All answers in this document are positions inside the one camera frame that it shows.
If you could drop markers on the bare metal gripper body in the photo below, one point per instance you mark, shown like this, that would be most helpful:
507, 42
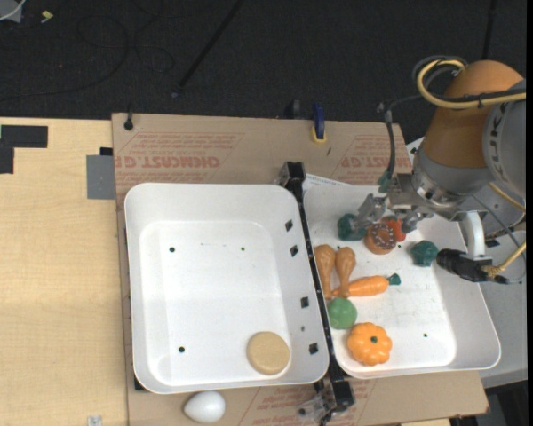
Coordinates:
408, 195

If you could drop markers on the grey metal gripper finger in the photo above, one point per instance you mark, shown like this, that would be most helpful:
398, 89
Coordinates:
372, 209
415, 221

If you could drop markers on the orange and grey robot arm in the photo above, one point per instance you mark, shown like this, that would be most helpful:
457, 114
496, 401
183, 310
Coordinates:
462, 118

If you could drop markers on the brown sprinkled doughnut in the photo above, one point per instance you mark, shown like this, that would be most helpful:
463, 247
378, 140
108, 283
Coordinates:
379, 240

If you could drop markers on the green broccoli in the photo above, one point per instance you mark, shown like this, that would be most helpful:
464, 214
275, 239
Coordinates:
424, 253
348, 231

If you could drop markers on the white paper sheet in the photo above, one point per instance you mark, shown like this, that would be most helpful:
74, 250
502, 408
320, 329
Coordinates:
324, 181

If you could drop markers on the brown chicken drumstick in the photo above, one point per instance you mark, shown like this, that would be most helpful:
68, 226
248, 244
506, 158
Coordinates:
345, 266
324, 262

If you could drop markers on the orange carrot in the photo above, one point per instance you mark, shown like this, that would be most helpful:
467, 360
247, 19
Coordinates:
366, 286

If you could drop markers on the thin black rod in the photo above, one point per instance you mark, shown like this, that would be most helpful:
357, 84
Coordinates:
316, 264

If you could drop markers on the white plastic tray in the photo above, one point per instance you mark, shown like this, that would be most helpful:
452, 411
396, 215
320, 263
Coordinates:
213, 291
408, 317

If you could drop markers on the green bell pepper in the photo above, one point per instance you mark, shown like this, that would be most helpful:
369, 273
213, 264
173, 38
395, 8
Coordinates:
341, 314

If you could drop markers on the orange pumpkin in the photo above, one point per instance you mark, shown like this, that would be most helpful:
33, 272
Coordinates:
368, 346

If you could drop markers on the brown cardboard board red print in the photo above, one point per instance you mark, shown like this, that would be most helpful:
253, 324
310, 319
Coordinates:
231, 153

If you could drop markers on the beige round biscuit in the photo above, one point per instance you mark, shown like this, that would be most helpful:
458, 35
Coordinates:
268, 353

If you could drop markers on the white egg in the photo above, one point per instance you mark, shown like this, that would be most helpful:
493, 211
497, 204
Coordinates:
205, 406

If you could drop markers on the black cylinder on white bracket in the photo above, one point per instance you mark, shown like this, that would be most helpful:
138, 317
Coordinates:
464, 264

